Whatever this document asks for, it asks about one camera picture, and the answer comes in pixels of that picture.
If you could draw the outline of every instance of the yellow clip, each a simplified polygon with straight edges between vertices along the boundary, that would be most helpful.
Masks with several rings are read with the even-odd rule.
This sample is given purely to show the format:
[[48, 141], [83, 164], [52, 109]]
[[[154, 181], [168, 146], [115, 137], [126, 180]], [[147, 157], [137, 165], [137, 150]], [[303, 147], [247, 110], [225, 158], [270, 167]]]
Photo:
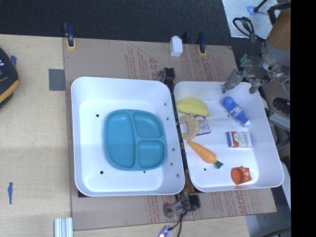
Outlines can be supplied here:
[[69, 46], [69, 41], [68, 41], [68, 38], [67, 38], [67, 39], [66, 39], [66, 46], [67, 46], [67, 49], [75, 49], [75, 48], [76, 48], [75, 39], [74, 39], [74, 46]]
[[197, 46], [197, 52], [201, 57], [204, 57], [206, 55], [206, 49], [204, 53], [201, 53], [201, 49], [199, 48], [199, 45]]

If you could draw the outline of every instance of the gray tape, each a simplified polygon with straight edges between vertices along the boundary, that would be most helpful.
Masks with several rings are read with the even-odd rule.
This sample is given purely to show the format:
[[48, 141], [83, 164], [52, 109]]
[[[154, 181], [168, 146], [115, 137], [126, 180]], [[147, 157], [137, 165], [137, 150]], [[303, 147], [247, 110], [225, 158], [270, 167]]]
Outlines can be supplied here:
[[48, 69], [49, 91], [65, 90], [65, 71], [63, 69]]

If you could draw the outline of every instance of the toy donut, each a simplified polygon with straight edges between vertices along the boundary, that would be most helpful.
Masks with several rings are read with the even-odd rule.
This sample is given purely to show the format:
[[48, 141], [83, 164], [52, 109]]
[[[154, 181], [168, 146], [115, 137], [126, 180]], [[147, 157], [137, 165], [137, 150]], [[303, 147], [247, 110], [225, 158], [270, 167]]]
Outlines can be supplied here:
[[187, 133], [182, 133], [182, 137], [185, 140], [193, 139], [199, 130], [199, 122], [198, 120], [190, 114], [185, 114], [180, 117], [180, 124], [187, 123], [188, 131]]

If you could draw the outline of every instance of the cardboard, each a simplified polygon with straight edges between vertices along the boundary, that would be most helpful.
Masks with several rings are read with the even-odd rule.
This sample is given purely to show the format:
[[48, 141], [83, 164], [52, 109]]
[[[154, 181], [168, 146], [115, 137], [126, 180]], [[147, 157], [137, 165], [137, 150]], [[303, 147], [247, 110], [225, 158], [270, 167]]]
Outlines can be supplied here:
[[[167, 67], [175, 69], [180, 81], [226, 81], [236, 69], [229, 46], [206, 46], [204, 57], [198, 45], [184, 44], [180, 57], [170, 56], [169, 43], [76, 39], [76, 48], [67, 49], [63, 40], [66, 79], [66, 107], [70, 156], [71, 200], [74, 230], [144, 225], [178, 221], [167, 218], [163, 204], [176, 202], [175, 196], [85, 197], [74, 178], [72, 106], [70, 88], [79, 77], [107, 77], [156, 80]], [[276, 212], [271, 189], [199, 193], [201, 207], [183, 220], [233, 217]]]

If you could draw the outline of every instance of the blue clamp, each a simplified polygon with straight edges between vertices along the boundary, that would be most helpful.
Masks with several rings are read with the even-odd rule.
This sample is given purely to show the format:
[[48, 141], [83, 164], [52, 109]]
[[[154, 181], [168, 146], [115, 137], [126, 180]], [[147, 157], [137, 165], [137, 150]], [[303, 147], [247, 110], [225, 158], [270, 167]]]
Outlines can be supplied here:
[[198, 34], [198, 49], [197, 49], [200, 56], [206, 55], [205, 47], [206, 47], [205, 35], [202, 32], [200, 32]]
[[66, 46], [68, 49], [75, 49], [76, 43], [74, 39], [74, 32], [73, 26], [71, 23], [64, 23], [62, 27], [62, 34], [63, 37], [66, 37]]

